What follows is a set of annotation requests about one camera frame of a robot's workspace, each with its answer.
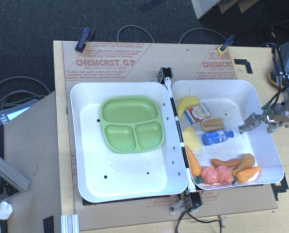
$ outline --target blue clamp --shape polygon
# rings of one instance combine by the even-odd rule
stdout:
[[[83,30],[82,37],[81,37],[80,41],[78,42],[78,44],[76,45],[76,48],[75,48],[76,51],[83,52],[83,50],[86,46],[85,42],[90,37],[91,32],[92,32],[92,30],[90,28],[87,28],[87,27]]]
[[[234,42],[234,39],[235,39],[235,35],[231,34],[230,37],[222,45],[218,47],[217,49],[218,54],[223,55],[227,47],[232,45],[232,43]]]

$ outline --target blue bottle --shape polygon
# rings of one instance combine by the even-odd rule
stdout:
[[[213,143],[225,142],[230,137],[234,137],[233,131],[218,130],[203,134],[202,140],[205,146],[209,146]]]

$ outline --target wooden table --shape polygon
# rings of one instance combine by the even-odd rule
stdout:
[[[60,188],[62,215],[73,215],[75,205],[73,200],[73,184],[71,173],[71,158],[69,146],[68,120],[66,114],[66,90],[64,78],[63,42],[54,41],[55,91],[57,106],[57,130],[60,165]],[[268,73],[273,67],[270,48],[229,47],[232,61],[246,59],[250,62],[253,74],[248,74],[243,65],[233,66],[238,79],[249,81],[257,90],[261,104],[265,104],[276,92],[276,88],[268,81]],[[273,140],[280,155],[286,179],[289,185],[289,129],[278,128],[273,134]],[[277,210],[266,210],[226,216],[224,233],[230,232],[289,232],[289,190],[279,193]],[[202,220],[217,219],[217,217],[202,218]],[[98,229],[85,232],[131,233],[131,232],[174,232],[176,221],[147,223],[141,225]],[[180,223],[180,232],[219,232],[218,223],[202,224],[193,219],[185,219]]]

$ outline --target green plate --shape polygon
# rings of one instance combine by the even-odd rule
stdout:
[[[147,97],[117,97],[101,106],[101,127],[109,148],[118,153],[155,150],[165,138],[157,104]]]

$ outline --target white tray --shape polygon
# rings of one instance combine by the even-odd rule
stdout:
[[[199,98],[207,106],[212,117],[222,117],[226,131],[238,130],[238,126],[242,125],[252,112],[262,114],[257,92],[246,81],[177,81],[173,84],[172,91],[176,104],[189,96]],[[188,126],[190,123],[182,119],[181,129],[184,130]],[[194,124],[193,127],[201,140],[204,132],[200,123]],[[272,135],[267,133],[266,127],[267,125],[262,123],[256,129],[229,138],[223,143],[203,145],[200,151],[194,151],[201,166],[210,166],[213,158],[229,160],[250,153],[256,159],[255,166],[262,168],[257,175],[245,183],[234,185],[201,183],[198,187],[211,190],[280,182],[284,176],[283,166]]]
[[[159,107],[164,143],[142,153],[117,153],[104,139],[100,108],[107,99],[146,96]],[[78,187],[92,203],[180,194],[187,173],[167,89],[155,82],[80,83],[70,94],[75,133]]]

